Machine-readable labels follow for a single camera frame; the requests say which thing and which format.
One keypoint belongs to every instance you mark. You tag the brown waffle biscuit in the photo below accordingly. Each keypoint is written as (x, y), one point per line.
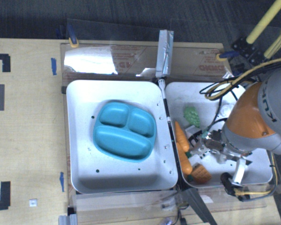
(201, 173)

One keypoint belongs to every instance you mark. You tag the blue divided plate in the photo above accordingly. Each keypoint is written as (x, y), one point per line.
(121, 139)

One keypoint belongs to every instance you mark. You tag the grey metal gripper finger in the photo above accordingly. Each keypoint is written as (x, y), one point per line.
(197, 150)

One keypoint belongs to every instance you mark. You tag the white plastic tray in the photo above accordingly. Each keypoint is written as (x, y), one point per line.
(255, 170)
(121, 172)

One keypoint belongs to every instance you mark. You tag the black cylinder on white bracket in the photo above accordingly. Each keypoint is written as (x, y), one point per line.
(238, 171)

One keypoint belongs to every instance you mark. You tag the brown cardboard board, red print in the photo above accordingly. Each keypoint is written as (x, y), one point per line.
(192, 60)

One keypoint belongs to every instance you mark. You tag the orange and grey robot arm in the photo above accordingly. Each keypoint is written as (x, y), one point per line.
(250, 116)

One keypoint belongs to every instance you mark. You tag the small white square tile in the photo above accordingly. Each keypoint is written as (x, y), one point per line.
(33, 203)

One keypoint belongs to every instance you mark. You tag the green grapes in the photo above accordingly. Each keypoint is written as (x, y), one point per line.
(192, 116)

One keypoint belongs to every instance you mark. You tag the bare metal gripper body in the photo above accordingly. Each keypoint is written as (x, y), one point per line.
(215, 142)

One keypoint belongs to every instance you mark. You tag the orange carrot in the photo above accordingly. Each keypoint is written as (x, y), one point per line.
(181, 135)
(185, 160)

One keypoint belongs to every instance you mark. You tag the thin black and white rod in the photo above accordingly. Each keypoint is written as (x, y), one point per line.
(166, 109)

